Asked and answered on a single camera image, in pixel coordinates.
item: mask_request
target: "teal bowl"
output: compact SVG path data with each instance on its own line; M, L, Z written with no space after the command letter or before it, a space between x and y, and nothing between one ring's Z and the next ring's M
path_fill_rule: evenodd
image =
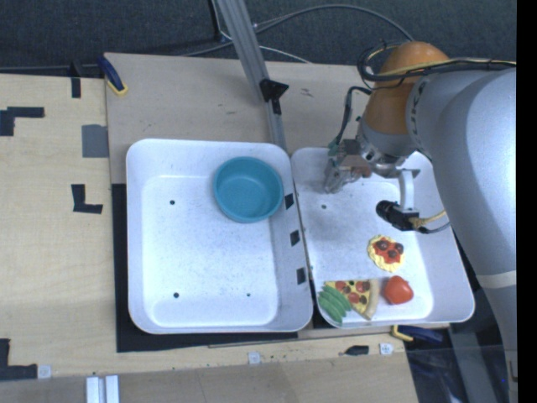
M284 199L276 170L253 157L236 157L221 165L212 182L216 203L237 222L257 222L274 215Z

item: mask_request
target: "table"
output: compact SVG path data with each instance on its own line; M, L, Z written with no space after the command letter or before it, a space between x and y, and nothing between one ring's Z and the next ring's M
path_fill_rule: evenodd
M173 70L166 57L108 58L119 73L124 64L151 61L154 71L147 79ZM176 57L175 64L186 78L205 74L210 81L202 91L194 81L158 91L127 81L131 97L143 102L152 96L156 113L177 118L180 108L181 124L171 124L175 129L166 130L167 137L269 141L263 109L238 61ZM268 63L268 70L276 81L296 80L281 98L289 153L326 146L341 124L347 88L358 83L354 68ZM110 120L124 103L110 96L103 80L80 79L81 97L73 97L72 82L0 76L0 110L44 109L44 118L16 117L13 136L0 136L0 338L11 339L10 365L49 365L55 378L1 383L0 394L12 393L18 401L23 400L15 397L32 389L60 396L80 378L119 374L123 394L151 395L152 401L173 394L178 383L190 384L188 390L181 387L192 396L189 401L216 401L222 384L229 401L240 401L260 384L273 394L259 391L258 401L274 401L274 390L292 397L285 401L326 399L334 392L417 401L404 345L386 327L355 332L307 327L289 341L117 353L111 183L124 183L122 157L132 142L163 132L151 114L140 113L136 100L128 104L130 125ZM356 108L365 101L357 96ZM88 156L83 127L107 127L109 157L102 151ZM355 128L350 123L347 129ZM74 212L73 185L83 185L85 204L102 205L101 212ZM380 343L393 345L394 353L380 355ZM370 355L341 356L352 345L368 345ZM249 353L258 353L261 364L249 365Z

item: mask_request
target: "toy pizza slice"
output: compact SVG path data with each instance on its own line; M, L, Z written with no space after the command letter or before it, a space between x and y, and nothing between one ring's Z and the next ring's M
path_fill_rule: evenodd
M404 262L403 244L382 234L369 240L368 254L379 268L388 272L394 272Z
M347 307L358 312L371 321L377 310L380 284L376 279L370 280L328 280L323 291L339 297L347 303Z

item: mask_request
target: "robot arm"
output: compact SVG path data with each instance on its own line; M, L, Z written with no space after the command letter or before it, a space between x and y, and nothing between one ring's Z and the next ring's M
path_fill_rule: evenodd
M329 159L325 189L336 192L359 176L367 177L364 167L396 177L416 150L430 159L451 226L497 319L511 401L518 401L516 68L490 71L465 65L452 70L452 60L429 44L408 42L395 48L380 71L387 81L375 84L356 138L339 143ZM446 70L426 73L432 65ZM410 71L414 75L390 78ZM390 220L392 212L402 220L392 222L396 228L412 229L404 226L410 215L391 207L396 210L379 204L377 211L384 219Z

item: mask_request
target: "black connector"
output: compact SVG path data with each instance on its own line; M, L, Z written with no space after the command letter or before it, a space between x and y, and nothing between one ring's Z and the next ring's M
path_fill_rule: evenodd
M415 230L410 218L419 217L419 212L401 210L395 201L382 200L377 204L377 214L401 231Z

